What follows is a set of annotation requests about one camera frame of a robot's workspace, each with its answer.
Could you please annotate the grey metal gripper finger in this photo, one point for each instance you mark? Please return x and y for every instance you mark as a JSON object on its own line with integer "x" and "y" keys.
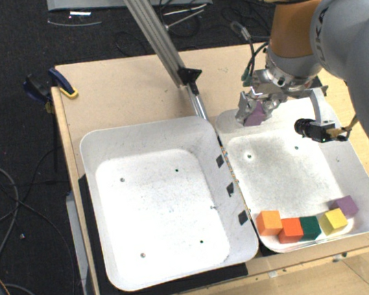
{"x": 271, "y": 106}
{"x": 244, "y": 107}

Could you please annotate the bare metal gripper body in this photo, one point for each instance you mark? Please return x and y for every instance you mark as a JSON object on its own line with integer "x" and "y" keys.
{"x": 270, "y": 84}

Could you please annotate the purple cube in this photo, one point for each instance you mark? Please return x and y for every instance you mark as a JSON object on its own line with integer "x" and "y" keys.
{"x": 347, "y": 205}
{"x": 256, "y": 116}

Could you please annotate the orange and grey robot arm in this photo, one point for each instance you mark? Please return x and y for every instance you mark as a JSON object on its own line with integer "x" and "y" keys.
{"x": 343, "y": 34}

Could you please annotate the white plastic tray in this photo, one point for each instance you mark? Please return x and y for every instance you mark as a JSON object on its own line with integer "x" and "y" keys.
{"x": 159, "y": 209}
{"x": 289, "y": 175}

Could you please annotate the light orange cube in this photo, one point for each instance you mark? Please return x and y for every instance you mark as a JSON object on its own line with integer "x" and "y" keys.
{"x": 269, "y": 222}

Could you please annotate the pale wood board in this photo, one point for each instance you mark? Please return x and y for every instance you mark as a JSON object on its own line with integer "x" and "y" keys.
{"x": 121, "y": 97}

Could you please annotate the dark orange cube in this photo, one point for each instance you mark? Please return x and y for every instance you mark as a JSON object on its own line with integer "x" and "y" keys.
{"x": 292, "y": 228}

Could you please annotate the green cube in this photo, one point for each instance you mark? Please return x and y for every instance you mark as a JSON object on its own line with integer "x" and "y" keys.
{"x": 310, "y": 227}

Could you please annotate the yellow cube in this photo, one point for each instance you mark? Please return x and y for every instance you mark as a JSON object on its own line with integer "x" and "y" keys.
{"x": 333, "y": 221}

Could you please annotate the black cylinder on white bracket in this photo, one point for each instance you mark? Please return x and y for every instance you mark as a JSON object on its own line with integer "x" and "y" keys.
{"x": 317, "y": 130}

